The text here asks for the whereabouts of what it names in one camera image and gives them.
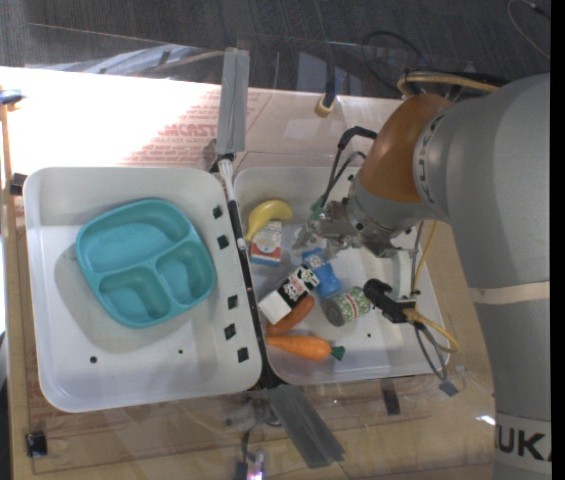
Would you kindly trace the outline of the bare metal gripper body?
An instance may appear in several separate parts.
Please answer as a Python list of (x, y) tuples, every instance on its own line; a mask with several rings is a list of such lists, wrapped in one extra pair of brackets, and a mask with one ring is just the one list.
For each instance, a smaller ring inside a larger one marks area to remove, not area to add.
[(375, 257), (388, 258), (404, 246), (395, 245), (394, 239), (409, 233), (416, 222), (380, 224), (363, 214), (358, 205), (342, 199), (329, 201), (311, 215), (316, 224), (319, 242), (322, 238), (339, 237), (348, 241), (347, 249), (365, 249)]

